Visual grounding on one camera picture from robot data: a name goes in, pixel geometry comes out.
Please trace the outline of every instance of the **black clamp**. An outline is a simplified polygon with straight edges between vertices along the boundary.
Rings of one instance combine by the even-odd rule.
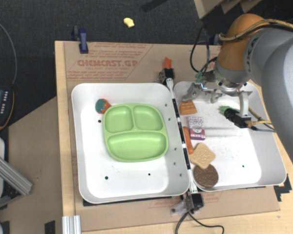
[[[71,39],[81,42],[79,44],[79,51],[81,54],[88,54],[87,31],[85,28],[78,28],[77,26],[74,26],[71,33]]]

